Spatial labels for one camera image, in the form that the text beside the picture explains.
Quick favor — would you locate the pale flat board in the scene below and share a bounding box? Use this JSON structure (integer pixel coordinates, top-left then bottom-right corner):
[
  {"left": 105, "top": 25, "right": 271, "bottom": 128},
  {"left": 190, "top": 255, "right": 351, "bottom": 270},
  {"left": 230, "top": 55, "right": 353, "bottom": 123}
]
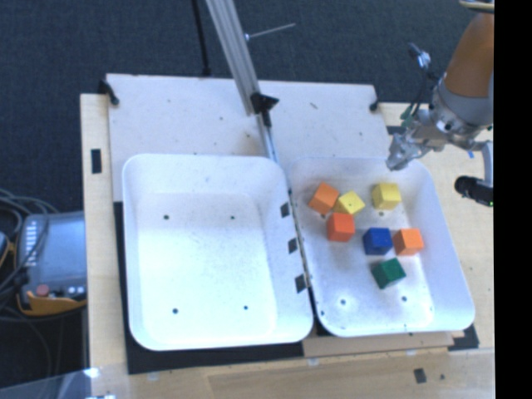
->
[{"left": 106, "top": 72, "right": 392, "bottom": 202}]

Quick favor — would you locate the black cylinder on white bracket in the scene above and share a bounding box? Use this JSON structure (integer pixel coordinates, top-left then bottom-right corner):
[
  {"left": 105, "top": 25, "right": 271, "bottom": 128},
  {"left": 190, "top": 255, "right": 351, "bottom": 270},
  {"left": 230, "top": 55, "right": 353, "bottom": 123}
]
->
[{"left": 454, "top": 139, "right": 495, "bottom": 208}]

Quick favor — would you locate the orange cube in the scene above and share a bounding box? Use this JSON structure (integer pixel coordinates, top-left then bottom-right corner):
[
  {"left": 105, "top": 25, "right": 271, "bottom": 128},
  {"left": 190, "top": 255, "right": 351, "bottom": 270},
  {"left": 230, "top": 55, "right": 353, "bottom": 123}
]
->
[
  {"left": 308, "top": 181, "right": 340, "bottom": 215},
  {"left": 392, "top": 227, "right": 426, "bottom": 257}
]

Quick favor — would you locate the green cube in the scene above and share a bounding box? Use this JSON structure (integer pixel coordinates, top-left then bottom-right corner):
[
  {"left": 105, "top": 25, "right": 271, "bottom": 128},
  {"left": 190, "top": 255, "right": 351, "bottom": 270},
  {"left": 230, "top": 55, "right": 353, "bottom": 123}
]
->
[{"left": 370, "top": 257, "right": 407, "bottom": 291}]

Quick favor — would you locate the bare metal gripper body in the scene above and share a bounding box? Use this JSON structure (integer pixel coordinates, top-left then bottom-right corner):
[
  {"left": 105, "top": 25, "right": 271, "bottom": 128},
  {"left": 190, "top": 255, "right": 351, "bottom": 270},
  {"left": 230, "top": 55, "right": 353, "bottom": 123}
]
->
[{"left": 403, "top": 110, "right": 479, "bottom": 152}]

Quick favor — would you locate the red-orange cube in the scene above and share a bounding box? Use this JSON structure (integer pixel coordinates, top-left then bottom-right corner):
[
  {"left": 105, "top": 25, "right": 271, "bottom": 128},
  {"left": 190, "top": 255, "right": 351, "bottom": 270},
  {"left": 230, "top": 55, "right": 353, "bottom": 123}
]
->
[{"left": 326, "top": 212, "right": 357, "bottom": 243}]

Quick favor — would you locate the yellow cube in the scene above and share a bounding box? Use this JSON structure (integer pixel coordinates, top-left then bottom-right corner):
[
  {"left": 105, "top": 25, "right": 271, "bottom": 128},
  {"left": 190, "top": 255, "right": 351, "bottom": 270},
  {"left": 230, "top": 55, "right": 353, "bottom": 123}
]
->
[
  {"left": 333, "top": 190, "right": 367, "bottom": 216},
  {"left": 370, "top": 181, "right": 403, "bottom": 211}
]

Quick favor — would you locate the blue cube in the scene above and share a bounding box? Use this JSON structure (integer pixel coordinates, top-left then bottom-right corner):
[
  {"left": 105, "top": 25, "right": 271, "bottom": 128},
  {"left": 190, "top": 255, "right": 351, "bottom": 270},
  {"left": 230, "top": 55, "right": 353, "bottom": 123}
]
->
[{"left": 362, "top": 227, "right": 394, "bottom": 257}]

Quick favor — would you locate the white plastic tray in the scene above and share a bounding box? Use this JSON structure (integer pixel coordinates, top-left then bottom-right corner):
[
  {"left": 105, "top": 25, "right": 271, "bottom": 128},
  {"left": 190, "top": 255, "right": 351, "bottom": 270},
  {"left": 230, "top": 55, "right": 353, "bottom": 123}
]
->
[
  {"left": 286, "top": 155, "right": 476, "bottom": 338},
  {"left": 121, "top": 152, "right": 315, "bottom": 352}
]

